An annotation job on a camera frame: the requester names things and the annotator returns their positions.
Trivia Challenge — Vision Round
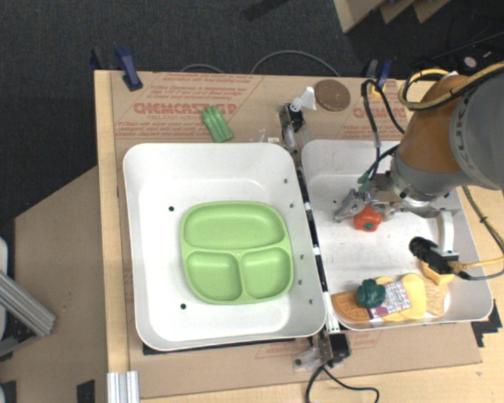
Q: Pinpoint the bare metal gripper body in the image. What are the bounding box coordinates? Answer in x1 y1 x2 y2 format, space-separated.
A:
363 175 443 220

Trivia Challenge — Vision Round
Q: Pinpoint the orange bell pepper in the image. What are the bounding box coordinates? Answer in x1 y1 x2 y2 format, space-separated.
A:
353 205 383 232

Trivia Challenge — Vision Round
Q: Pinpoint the white plastic tray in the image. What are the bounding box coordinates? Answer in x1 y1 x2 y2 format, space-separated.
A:
122 142 329 353
300 139 496 332

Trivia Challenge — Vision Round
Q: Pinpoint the thin black and white rod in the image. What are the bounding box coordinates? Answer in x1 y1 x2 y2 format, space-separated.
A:
291 86 338 333

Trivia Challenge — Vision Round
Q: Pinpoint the yellow cheese wedge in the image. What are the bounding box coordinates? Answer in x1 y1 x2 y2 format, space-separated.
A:
417 259 455 288

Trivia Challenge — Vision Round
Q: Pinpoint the green broccoli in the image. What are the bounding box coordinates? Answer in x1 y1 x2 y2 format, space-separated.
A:
355 278 387 308

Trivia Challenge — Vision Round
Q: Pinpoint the white printed packet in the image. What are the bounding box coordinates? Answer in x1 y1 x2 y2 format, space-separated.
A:
366 279 413 321

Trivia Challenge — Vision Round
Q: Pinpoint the beige bread slice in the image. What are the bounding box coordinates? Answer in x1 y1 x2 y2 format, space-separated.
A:
423 280 451 317

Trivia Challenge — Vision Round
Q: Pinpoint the orange waffle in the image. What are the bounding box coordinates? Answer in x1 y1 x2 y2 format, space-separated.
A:
330 289 373 324

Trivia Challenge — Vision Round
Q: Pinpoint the brown round biscuit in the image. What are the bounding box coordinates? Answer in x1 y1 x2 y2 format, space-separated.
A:
313 78 352 113

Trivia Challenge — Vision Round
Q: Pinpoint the green divided plate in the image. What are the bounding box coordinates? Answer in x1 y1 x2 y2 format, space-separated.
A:
179 200 296 306

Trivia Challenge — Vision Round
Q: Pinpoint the green asparagus bunch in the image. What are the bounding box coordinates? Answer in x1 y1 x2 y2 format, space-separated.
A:
200 104 235 144

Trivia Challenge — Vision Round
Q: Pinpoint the brown cardboard board, red print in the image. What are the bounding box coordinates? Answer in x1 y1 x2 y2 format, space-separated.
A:
108 71 485 399

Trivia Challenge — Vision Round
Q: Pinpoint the black cylinder on white bracket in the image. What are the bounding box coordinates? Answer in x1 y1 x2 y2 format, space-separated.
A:
408 207 461 276

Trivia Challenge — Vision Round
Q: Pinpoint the black block with thin wires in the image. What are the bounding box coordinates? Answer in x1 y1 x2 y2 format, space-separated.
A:
282 104 307 130
327 332 353 361

